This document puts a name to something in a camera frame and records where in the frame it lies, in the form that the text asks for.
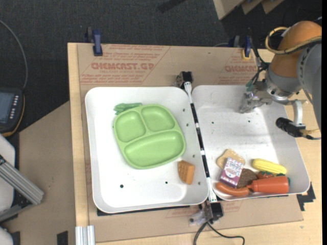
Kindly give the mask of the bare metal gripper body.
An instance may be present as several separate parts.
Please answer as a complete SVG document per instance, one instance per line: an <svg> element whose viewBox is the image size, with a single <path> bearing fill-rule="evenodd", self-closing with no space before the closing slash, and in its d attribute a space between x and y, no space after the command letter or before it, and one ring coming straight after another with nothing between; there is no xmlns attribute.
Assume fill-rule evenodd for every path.
<svg viewBox="0 0 327 245"><path fill-rule="evenodd" d="M293 101L289 99L292 95L292 92L283 91L274 83L260 81L254 85L251 100L255 106L270 105L272 102L282 105L292 105Z"/></svg>

